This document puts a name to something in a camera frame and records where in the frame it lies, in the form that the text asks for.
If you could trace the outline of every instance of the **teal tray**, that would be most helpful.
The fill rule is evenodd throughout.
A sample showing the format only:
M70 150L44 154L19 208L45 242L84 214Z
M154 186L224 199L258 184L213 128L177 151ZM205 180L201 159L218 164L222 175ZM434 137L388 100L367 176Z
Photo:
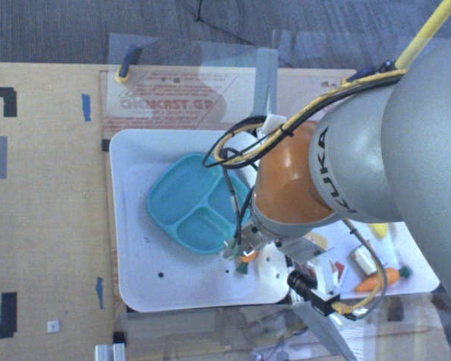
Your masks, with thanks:
M214 254L234 235L236 216L222 169L204 168L203 159L204 154L191 153L172 164L149 189L147 211L179 244ZM229 176L242 205L249 189L233 172ZM243 222L248 219L246 211Z

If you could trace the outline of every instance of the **toy vegetable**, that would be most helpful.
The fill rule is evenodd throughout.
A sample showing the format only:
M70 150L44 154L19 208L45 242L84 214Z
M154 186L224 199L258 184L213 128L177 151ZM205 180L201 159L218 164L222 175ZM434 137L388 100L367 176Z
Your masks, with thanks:
M403 266L399 270L396 270L395 268L385 268L384 270L386 270L388 286L398 282L400 277L407 278L410 276L410 270L407 266ZM377 285L377 274L367 277L358 286L354 288L354 291L357 293L370 292L374 289L376 285Z

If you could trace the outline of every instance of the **dark gray carpet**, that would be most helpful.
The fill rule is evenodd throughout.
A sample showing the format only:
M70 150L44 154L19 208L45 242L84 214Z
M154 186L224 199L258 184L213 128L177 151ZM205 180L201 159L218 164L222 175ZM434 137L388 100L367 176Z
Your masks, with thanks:
M362 68L397 56L440 2L204 0L202 17L279 47L284 66ZM194 21L180 0L0 0L0 62L106 63L112 33L245 44ZM451 17L437 36L451 37Z

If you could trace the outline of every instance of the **wooden surface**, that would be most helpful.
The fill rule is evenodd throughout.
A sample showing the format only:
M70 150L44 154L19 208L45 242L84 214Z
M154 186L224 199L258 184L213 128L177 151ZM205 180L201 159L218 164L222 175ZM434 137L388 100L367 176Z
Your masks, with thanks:
M17 91L3 117L7 178L0 179L0 298L16 292L17 332L0 360L92 359L111 344L114 306L99 65L0 64L0 86ZM91 121L82 111L90 97ZM103 283L103 308L95 290ZM47 334L47 321L61 330Z

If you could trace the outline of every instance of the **yellow pole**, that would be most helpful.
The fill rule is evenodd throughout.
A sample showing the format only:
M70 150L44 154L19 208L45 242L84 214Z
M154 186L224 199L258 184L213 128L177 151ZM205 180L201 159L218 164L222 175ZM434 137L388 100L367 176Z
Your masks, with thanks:
M450 15L451 0L443 0L436 8L436 11L433 12L428 21L419 30L416 37L398 57L395 62L395 67L397 69L407 68Z

